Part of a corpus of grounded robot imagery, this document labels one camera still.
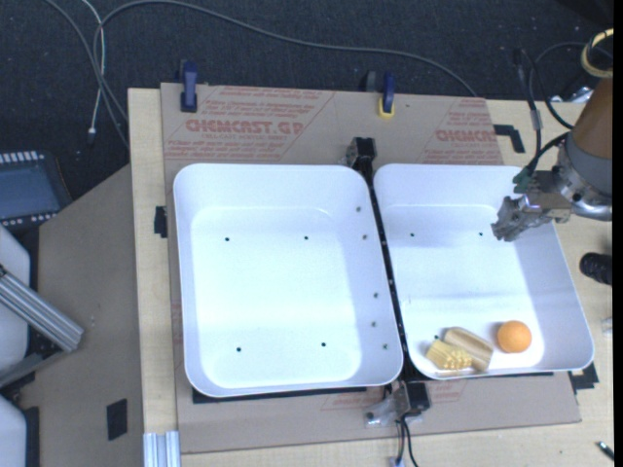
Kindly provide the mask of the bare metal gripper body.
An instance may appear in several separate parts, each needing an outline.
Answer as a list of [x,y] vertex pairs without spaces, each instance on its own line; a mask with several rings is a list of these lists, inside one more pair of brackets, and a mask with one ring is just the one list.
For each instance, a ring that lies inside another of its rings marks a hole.
[[611,196],[589,183],[568,163],[538,170],[521,197],[521,210],[535,223],[565,223],[571,215],[610,222]]

